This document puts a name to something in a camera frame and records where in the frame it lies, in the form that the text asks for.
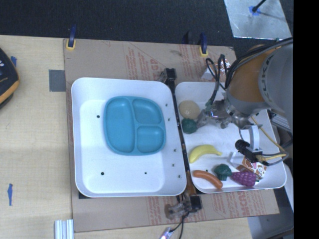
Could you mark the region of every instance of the toy banana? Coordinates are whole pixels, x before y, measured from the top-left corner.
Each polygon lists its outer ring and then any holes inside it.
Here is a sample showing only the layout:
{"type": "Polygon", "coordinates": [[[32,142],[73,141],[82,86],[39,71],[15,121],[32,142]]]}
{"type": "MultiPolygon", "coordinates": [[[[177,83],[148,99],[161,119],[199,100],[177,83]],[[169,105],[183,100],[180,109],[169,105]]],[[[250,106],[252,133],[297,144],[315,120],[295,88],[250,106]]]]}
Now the toy banana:
{"type": "Polygon", "coordinates": [[[203,144],[195,147],[189,154],[188,160],[190,163],[195,162],[199,157],[204,154],[216,154],[221,156],[221,152],[215,149],[213,145],[210,144],[203,144]]]}

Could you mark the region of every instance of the cardboard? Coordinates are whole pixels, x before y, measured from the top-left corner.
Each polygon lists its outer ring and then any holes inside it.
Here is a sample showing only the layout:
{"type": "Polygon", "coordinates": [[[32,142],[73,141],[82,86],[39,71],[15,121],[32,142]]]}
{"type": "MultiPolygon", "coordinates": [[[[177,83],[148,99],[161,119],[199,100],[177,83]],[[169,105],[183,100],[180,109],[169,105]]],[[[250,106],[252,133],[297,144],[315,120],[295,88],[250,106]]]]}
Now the cardboard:
{"type": "MultiPolygon", "coordinates": [[[[207,50],[213,61],[217,61],[220,54],[224,54],[230,63],[236,59],[230,47],[208,46],[207,50]]],[[[74,231],[179,223],[179,219],[169,220],[164,213],[166,205],[178,203],[176,197],[86,198],[79,194],[74,176],[71,86],[81,77],[157,80],[165,68],[176,69],[176,84],[183,81],[205,82],[208,80],[201,78],[206,69],[205,57],[200,56],[198,46],[77,39],[74,50],[64,48],[64,62],[74,231]]],[[[185,222],[279,212],[273,190],[202,194],[200,197],[203,208],[186,218],[185,222]]]]}

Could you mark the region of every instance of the hot dog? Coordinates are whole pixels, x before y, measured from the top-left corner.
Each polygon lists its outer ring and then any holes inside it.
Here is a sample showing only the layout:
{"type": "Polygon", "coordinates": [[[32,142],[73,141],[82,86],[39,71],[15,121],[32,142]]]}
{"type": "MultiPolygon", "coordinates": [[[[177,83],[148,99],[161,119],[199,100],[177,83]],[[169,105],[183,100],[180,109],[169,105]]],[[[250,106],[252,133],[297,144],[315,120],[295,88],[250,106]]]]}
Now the hot dog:
{"type": "Polygon", "coordinates": [[[221,189],[223,187],[223,183],[214,175],[211,173],[208,173],[206,171],[201,171],[201,170],[194,170],[193,171],[193,176],[205,179],[212,183],[217,189],[221,189]]]}

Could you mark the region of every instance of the purple grapes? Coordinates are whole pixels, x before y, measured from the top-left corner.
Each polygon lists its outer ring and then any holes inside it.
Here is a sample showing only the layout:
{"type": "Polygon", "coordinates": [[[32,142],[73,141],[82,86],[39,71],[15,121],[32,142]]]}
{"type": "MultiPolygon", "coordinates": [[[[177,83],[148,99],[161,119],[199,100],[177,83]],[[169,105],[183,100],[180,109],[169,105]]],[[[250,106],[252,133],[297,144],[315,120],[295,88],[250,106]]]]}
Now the purple grapes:
{"type": "Polygon", "coordinates": [[[256,174],[253,172],[233,172],[231,178],[241,185],[252,187],[256,183],[256,174]]]}

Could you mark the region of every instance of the table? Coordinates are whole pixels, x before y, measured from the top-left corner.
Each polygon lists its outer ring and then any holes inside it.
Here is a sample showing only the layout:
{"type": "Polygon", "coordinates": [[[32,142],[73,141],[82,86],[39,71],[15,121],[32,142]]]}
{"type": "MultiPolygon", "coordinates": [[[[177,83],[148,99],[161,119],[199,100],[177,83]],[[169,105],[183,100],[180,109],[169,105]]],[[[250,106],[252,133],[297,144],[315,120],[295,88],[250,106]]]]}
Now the table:
{"type": "MultiPolygon", "coordinates": [[[[48,73],[64,70],[63,39],[0,35],[0,47],[17,58],[21,77],[12,100],[0,110],[0,238],[52,239],[54,221],[72,219],[66,96],[49,91],[48,73]]],[[[156,239],[166,227],[75,233],[74,238],[156,239]]],[[[183,239],[212,237],[251,238],[247,218],[184,226],[183,239]]]]}

